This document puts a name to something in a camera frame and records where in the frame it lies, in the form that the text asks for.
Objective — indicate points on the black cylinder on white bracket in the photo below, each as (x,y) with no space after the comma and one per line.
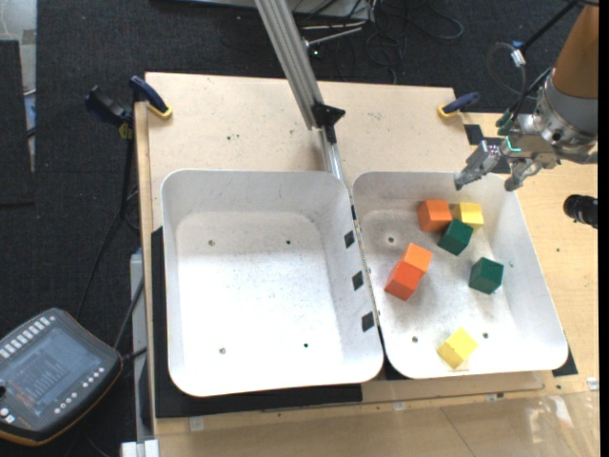
(583,210)

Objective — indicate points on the white plastic tray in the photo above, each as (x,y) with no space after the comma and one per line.
(257,293)
(447,312)

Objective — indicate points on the green cube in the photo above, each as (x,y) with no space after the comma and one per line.
(456,237)
(485,275)

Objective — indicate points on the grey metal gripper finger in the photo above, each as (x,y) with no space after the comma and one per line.
(478,162)
(521,173)

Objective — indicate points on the yellow cube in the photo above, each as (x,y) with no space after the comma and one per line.
(472,213)
(457,348)

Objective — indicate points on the pale wood board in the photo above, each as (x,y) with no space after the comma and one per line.
(238,131)

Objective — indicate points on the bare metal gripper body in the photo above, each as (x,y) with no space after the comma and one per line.
(547,143)

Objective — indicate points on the light orange cube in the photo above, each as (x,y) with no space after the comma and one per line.
(418,256)

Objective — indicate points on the red-orange cube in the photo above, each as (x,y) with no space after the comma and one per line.
(403,281)

